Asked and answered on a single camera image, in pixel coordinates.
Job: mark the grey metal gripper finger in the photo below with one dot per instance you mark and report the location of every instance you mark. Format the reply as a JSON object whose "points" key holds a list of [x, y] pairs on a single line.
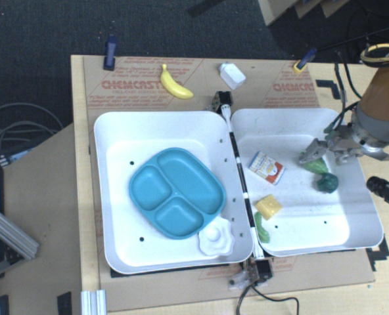
{"points": [[342, 157], [312, 151]]}

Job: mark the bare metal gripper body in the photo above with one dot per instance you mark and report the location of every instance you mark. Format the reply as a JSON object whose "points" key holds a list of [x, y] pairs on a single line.
{"points": [[347, 140]]}

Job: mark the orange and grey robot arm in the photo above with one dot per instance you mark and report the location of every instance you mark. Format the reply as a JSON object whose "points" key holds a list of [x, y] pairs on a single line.
{"points": [[378, 97]]}

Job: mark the light green lettuce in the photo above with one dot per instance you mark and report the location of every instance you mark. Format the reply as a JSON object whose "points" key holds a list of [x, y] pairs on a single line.
{"points": [[316, 166]]}

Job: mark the dark green broccoli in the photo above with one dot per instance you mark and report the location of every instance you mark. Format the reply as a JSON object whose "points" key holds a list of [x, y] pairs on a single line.
{"points": [[327, 183]]}

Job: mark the blue white red carton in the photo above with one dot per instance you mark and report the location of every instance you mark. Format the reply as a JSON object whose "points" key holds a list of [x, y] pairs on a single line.
{"points": [[266, 167]]}

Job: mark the white plastic tray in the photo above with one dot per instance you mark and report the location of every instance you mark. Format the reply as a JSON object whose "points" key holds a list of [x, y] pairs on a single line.
{"points": [[122, 208], [312, 215]]}

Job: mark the yellow cheese wedge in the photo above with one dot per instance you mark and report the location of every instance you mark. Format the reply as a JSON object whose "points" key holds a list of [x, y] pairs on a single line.
{"points": [[268, 206]]}

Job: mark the thin black and white rod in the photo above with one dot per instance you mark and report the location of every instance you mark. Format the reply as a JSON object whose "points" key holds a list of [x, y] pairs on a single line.
{"points": [[241, 172]]}

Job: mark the green pea pod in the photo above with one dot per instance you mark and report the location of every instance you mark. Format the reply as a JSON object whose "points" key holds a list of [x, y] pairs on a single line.
{"points": [[261, 230]]}

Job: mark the white plastic bottle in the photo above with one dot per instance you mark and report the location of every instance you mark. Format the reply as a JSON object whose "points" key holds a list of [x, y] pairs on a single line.
{"points": [[233, 75]]}

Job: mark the white fried egg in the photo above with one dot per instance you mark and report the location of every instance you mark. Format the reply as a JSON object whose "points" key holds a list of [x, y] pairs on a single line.
{"points": [[215, 238]]}

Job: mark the blue divided plate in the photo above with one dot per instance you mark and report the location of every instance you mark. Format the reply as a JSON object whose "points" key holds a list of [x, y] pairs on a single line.
{"points": [[181, 176]]}

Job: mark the brown cardboard board red print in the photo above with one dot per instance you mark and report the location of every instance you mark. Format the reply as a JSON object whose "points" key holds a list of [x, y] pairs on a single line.
{"points": [[188, 77]]}

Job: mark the yellow banana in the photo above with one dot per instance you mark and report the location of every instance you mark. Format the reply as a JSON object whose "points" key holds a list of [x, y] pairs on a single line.
{"points": [[174, 87]]}

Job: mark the black cylinder on white bracket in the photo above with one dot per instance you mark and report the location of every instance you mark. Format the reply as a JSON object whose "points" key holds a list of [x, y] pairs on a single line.
{"points": [[382, 187]]}

